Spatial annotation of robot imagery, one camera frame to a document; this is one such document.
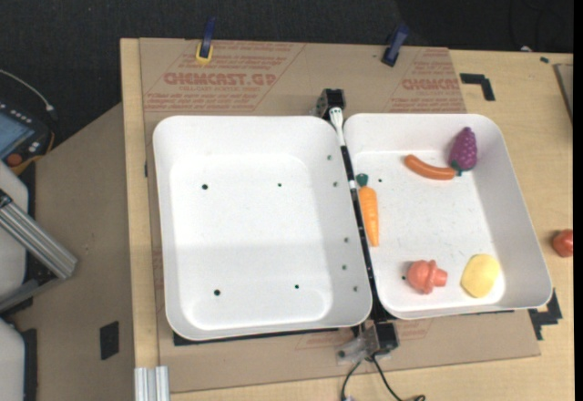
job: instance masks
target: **cable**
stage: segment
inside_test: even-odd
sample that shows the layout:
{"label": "cable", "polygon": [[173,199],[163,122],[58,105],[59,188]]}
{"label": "cable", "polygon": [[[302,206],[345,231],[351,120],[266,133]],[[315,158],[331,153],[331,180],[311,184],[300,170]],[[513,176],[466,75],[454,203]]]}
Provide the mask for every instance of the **cable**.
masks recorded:
{"label": "cable", "polygon": [[[381,366],[379,365],[379,363],[376,361],[376,355],[378,353],[373,353],[373,355],[371,355],[371,357],[366,357],[365,359],[361,359],[360,361],[358,361],[356,364],[353,365],[353,368],[350,369],[350,372],[348,372],[348,374],[346,375],[346,378],[344,378],[344,382],[343,382],[343,388],[342,391],[340,392],[340,401],[346,401],[346,386],[348,385],[348,380],[350,379],[351,375],[354,373],[354,371],[359,367],[359,365],[362,363],[363,360],[367,361],[367,362],[372,362],[375,366],[376,369],[379,372],[379,375],[381,376],[381,378],[383,379],[383,383],[384,386],[386,386],[386,389],[389,390],[389,393],[391,393],[391,395],[394,397],[394,399],[396,399],[396,401],[403,401],[403,399],[401,399],[391,388],[391,386],[389,385],[389,382],[387,382],[384,373],[383,373],[383,369],[381,368]],[[419,395],[417,396],[414,401],[425,401],[425,395]]]}
{"label": "cable", "polygon": [[5,76],[12,78],[13,80],[18,82],[19,84],[24,85],[30,91],[35,93],[45,103],[46,112],[49,114],[51,119],[53,119],[55,122],[58,121],[58,115],[56,113],[55,107],[53,105],[51,105],[48,102],[48,100],[45,97],[43,97],[43,95],[36,88],[34,88],[32,85],[27,84],[22,78],[19,78],[19,77],[15,76],[14,74],[11,74],[10,72],[7,72],[3,69],[0,69],[0,74],[4,74]]}

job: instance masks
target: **wooden table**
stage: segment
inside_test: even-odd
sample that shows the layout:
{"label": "wooden table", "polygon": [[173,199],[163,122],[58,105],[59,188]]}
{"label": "wooden table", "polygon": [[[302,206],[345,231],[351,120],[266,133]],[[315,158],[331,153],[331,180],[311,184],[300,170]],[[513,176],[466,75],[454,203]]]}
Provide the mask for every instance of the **wooden table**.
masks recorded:
{"label": "wooden table", "polygon": [[[159,365],[139,41],[120,43],[128,184],[129,252],[136,367]],[[480,86],[463,85],[468,112],[483,114],[501,128],[547,266],[563,318],[544,327],[542,355],[472,365],[392,372],[397,394],[424,393],[431,401],[452,399],[574,399],[573,260],[550,247],[557,230],[573,224],[573,135],[553,65],[572,63],[572,55],[451,51],[457,73],[484,74],[496,101],[486,101]],[[326,378],[191,392],[172,396],[191,400],[325,400],[339,397],[342,379]],[[378,375],[357,375],[350,390],[356,399],[388,399]]]}

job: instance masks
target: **orange sausage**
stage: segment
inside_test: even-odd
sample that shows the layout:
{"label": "orange sausage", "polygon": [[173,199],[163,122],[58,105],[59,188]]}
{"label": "orange sausage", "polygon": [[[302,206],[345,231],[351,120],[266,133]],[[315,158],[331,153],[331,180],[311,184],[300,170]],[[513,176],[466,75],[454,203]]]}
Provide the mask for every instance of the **orange sausage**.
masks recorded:
{"label": "orange sausage", "polygon": [[374,189],[363,186],[358,190],[361,211],[364,220],[364,229],[371,245],[379,245],[379,211],[376,192]]}
{"label": "orange sausage", "polygon": [[416,172],[420,176],[434,180],[450,180],[453,179],[457,171],[453,168],[439,168],[432,166],[418,159],[415,155],[407,155],[404,158],[404,164],[411,171]]}

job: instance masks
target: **white tray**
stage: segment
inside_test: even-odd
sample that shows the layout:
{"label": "white tray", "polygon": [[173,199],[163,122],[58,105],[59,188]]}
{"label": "white tray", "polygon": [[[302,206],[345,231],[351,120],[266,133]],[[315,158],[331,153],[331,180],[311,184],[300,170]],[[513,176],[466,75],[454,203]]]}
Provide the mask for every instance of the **white tray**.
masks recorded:
{"label": "white tray", "polygon": [[[453,180],[429,180],[410,171],[413,153],[436,166],[447,165],[455,136],[470,127],[478,162]],[[413,319],[449,314],[504,311],[544,305],[552,293],[515,172],[499,128],[472,114],[360,114],[344,125],[354,174],[369,175],[377,192],[380,245],[370,249],[379,299],[392,315]],[[493,290],[483,298],[460,286],[475,254],[500,263]],[[437,262],[447,284],[430,294],[404,279],[417,260]]]}
{"label": "white tray", "polygon": [[153,143],[176,333],[208,340],[366,319],[372,296],[328,123],[176,116]]}

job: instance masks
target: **black floor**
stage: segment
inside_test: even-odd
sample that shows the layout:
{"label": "black floor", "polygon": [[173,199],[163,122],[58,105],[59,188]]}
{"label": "black floor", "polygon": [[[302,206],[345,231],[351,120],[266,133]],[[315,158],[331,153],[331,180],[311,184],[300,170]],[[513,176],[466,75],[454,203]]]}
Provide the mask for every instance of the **black floor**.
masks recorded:
{"label": "black floor", "polygon": [[[572,52],[574,0],[0,0],[0,69],[45,95],[62,141],[120,100],[121,37],[382,44],[401,22],[409,45]],[[6,75],[0,97],[50,123]]]}

